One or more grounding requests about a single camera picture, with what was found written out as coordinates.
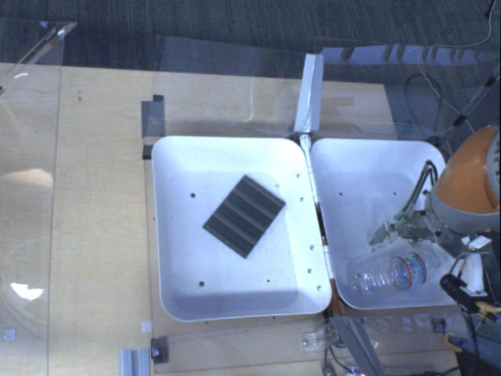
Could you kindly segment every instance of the wooden surface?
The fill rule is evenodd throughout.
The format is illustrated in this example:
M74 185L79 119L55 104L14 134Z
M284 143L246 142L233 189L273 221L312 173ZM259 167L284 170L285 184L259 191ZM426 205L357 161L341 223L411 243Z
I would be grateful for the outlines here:
M213 124L222 121L245 132L262 125L265 133L273 134L294 119L299 86L295 80L64 67L53 179L49 343L44 345L43 337L32 338L33 342L42 341L40 367L35 364L33 372L13 367L25 361L22 351L7 352L0 345L2 355L11 355L10 362L0 361L0 374L46 374L48 369L51 376L113 376L120 374L121 349L149 345L153 333L143 327L151 320L156 333L166 331L178 338L225 328L224 324L173 324L159 307L155 260L150 258L148 244L151 219L146 191L151 185L141 159L141 101L151 100L154 92L165 95L173 129L184 132L190 131L186 123L197 129L203 119L211 119ZM323 115L330 123L351 126L368 117L391 120L381 85L326 83L324 89ZM8 192L3 192L5 199L9 198ZM24 260L36 263L36 251L25 253ZM291 329L294 333L290 335L302 329ZM206 348L211 344L208 337L204 339ZM238 351L226 348L229 353ZM48 353L48 363L44 353ZM193 369L189 351L181 353L178 358L182 360L171 369L181 372L176 374ZM388 360L398 367L409 362L410 354L406 355ZM232 356L225 354L225 363L209 358L205 365L223 364L225 369L186 374L321 374L321 356L316 353L314 360L302 358L303 362L289 364L235 367L242 362L234 363ZM411 357L416 362L417 356ZM423 361L423 366L434 363L439 370L455 361L446 351L423 358L428 361Z

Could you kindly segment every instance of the black rectangular object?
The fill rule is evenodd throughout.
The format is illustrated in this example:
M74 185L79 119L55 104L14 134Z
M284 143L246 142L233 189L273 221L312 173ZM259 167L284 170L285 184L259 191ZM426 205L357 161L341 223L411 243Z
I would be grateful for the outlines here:
M284 201L245 175L204 229L246 258L284 206Z

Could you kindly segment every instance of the plastic bottle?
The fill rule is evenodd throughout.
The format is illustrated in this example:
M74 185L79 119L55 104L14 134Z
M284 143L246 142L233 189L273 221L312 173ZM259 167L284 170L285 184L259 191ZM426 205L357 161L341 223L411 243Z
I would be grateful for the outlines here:
M429 250L410 248L390 255L371 255L349 266L349 282L365 296L390 295L426 282L440 266Z

